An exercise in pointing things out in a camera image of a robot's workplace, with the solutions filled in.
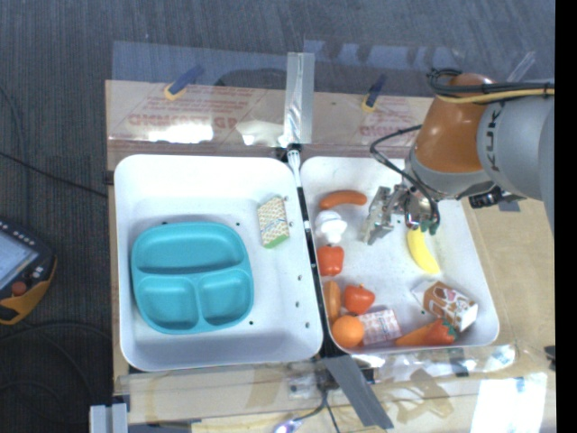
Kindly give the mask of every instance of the wooden surface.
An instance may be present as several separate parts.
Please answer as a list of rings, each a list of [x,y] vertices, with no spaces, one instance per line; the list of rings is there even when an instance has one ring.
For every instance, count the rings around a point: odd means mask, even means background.
[[[114,104],[107,98],[109,106]],[[333,103],[351,99],[336,96]],[[422,120],[430,100],[411,98],[411,114]],[[113,170],[125,155],[142,152],[142,147],[125,147],[119,142],[108,146],[108,169]],[[155,152],[155,147],[146,152]],[[178,149],[162,145],[159,152]],[[115,250],[114,191],[109,190],[111,236],[112,299],[114,323],[114,379],[116,394],[130,394],[129,420],[133,424],[159,421],[198,419],[194,431],[272,431],[272,427],[297,413],[312,410],[320,401],[314,390],[295,396],[290,385],[302,373],[314,367],[216,368],[179,371],[174,373],[128,374],[118,340],[117,257]],[[554,322],[554,240],[547,224],[543,204],[525,200],[519,211],[502,211],[498,207],[472,210],[464,206],[470,229],[485,270],[491,294],[499,314],[500,332],[490,348],[472,349],[466,355],[470,361],[486,361],[488,351],[513,348],[515,363],[500,371],[483,372],[473,369],[466,378],[441,376],[430,381],[413,380],[418,364],[409,376],[387,377],[373,385],[395,423],[396,431],[469,431],[477,425],[479,415],[488,401],[481,396],[491,380],[524,377],[533,380],[540,402],[543,403],[542,431],[556,426],[555,372],[549,370],[544,354],[546,345],[555,345]],[[523,403],[524,399],[512,399]],[[329,396],[341,431],[377,431],[365,428],[356,418],[342,392]],[[503,416],[518,419],[513,410],[504,409]],[[332,431],[327,410],[307,419],[299,431]]]

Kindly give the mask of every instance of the blue bowl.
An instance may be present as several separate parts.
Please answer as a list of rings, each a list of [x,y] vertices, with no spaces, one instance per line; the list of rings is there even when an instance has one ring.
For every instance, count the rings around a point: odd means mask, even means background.
[[[246,247],[231,227],[213,222],[155,226],[131,252],[136,305],[152,328],[195,334],[234,326],[252,309]]]

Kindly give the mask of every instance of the robotic arm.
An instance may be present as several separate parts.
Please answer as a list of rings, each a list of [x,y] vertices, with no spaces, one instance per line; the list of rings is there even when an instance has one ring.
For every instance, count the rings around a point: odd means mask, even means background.
[[[377,161],[399,172],[395,188],[379,188],[366,220],[364,241],[372,244],[403,215],[412,229],[433,235],[441,223],[437,204],[467,197],[474,208],[501,200],[542,200],[554,233],[554,81],[494,83],[489,78],[433,70],[436,93],[405,169],[392,164],[377,145]]]

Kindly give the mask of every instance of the sausage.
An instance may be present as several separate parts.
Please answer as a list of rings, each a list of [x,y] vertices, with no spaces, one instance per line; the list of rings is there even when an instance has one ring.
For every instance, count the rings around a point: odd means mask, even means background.
[[[354,204],[356,206],[363,206],[367,202],[367,197],[359,191],[352,189],[342,189],[339,191],[331,192],[327,196],[324,196],[319,202],[323,210],[328,208],[336,207],[341,204]]]

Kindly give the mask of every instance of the gray fabric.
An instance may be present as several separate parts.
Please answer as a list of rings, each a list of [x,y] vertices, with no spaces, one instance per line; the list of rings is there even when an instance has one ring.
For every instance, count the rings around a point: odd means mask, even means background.
[[[154,47],[279,57],[307,50],[320,60],[323,89],[362,92],[367,78],[386,69],[390,94],[429,95],[424,73],[436,62],[504,80],[533,52],[525,78],[554,77],[554,34],[555,0],[0,0],[0,84],[22,118],[30,164],[104,192],[104,82],[119,72],[134,79],[167,72]],[[124,57],[115,52],[123,44]],[[142,44],[144,51],[135,51]],[[399,59],[391,47],[401,47]],[[141,54],[131,57],[135,52]],[[375,64],[367,67],[373,52]],[[260,66],[277,85],[278,65]],[[226,82],[260,83],[250,66],[242,67]],[[0,151],[23,157],[3,97]],[[29,173],[27,188],[22,165],[0,156],[0,214],[26,224],[59,256],[56,278],[26,322],[81,322],[110,334],[106,199]],[[0,338],[23,328],[1,327]],[[0,386],[43,382],[73,420],[87,419],[90,403],[111,402],[110,343],[69,327],[46,332],[84,371],[92,399],[67,357],[38,333],[0,343]],[[0,392],[0,430],[87,431],[35,412],[64,418],[46,390],[29,387],[25,394]]]

